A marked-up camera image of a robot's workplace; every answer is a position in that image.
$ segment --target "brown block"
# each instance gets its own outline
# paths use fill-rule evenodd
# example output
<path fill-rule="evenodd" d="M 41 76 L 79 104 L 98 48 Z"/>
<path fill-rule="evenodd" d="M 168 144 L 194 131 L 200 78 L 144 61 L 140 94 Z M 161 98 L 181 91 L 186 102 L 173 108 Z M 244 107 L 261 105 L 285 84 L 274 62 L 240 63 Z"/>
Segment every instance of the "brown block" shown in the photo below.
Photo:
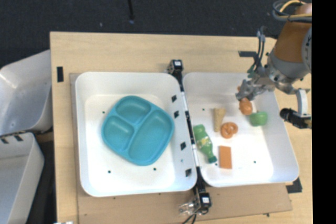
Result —
<path fill-rule="evenodd" d="M 232 169 L 231 148 L 229 146 L 219 146 L 219 166 L 220 168 Z"/>

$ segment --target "wooden table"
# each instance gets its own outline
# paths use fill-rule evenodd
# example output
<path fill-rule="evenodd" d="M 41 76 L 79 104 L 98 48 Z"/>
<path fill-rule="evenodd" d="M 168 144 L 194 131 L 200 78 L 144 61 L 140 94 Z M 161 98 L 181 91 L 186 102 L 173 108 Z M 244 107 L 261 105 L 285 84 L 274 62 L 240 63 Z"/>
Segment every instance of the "wooden table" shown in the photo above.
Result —
<path fill-rule="evenodd" d="M 72 130 L 70 74 L 87 71 L 162 72 L 170 60 L 181 59 L 184 73 L 246 72 L 251 58 L 238 51 L 256 51 L 256 37 L 146 34 L 50 33 L 57 220 L 74 223 L 181 223 L 178 205 L 191 191 L 107 198 L 88 196 L 78 181 L 77 145 Z M 267 38 L 265 52 L 275 40 Z M 296 84 L 311 88 L 311 75 Z M 276 90 L 280 108 L 297 109 L 295 96 Z M 311 107 L 311 92 L 308 93 Z M 213 188 L 213 206 L 197 217 L 207 224 L 312 223 L 311 130 L 286 123 L 300 167 L 303 192 L 288 195 L 285 184 Z"/>

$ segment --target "green bottle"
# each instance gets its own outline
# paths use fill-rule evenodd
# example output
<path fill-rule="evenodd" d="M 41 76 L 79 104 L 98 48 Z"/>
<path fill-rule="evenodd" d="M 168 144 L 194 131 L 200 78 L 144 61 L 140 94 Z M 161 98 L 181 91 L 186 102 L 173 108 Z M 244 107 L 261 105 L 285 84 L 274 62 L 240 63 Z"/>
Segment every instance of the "green bottle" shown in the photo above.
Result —
<path fill-rule="evenodd" d="M 216 156 L 212 152 L 212 142 L 210 137 L 205 132 L 204 125 L 200 124 L 193 127 L 196 144 L 200 151 L 202 151 L 207 157 L 209 163 L 214 163 L 217 161 Z"/>

